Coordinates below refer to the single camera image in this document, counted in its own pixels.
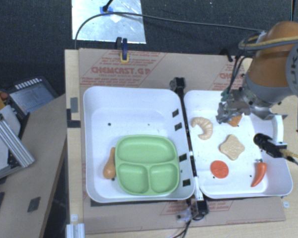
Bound thin black and white rod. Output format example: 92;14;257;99
176;84;204;203

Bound brown cardboard board red print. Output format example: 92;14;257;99
78;48;287;235

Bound green divided plate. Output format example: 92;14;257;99
114;134;181;196

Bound beige toy bread slice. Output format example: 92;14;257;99
219;134;246;161

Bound beige toy croissant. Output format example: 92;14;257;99
190;117;214;141

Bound orange toy chili pepper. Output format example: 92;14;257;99
250;158;268;188

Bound round orange toy slice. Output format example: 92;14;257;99
210;160;230;179

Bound tan toy chicken drumstick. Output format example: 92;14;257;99
102;146;117;179

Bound black block with thin wires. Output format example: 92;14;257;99
169;77;187;92
188;199;210;221

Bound white plastic tray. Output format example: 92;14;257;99
82;86;196;204
183;90;294;200

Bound small orange toy wedge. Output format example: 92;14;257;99
227;114;243;127

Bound black cylinder on white bracket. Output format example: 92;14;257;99
253;114;289;159

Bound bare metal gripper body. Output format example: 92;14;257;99
225;89;273;116

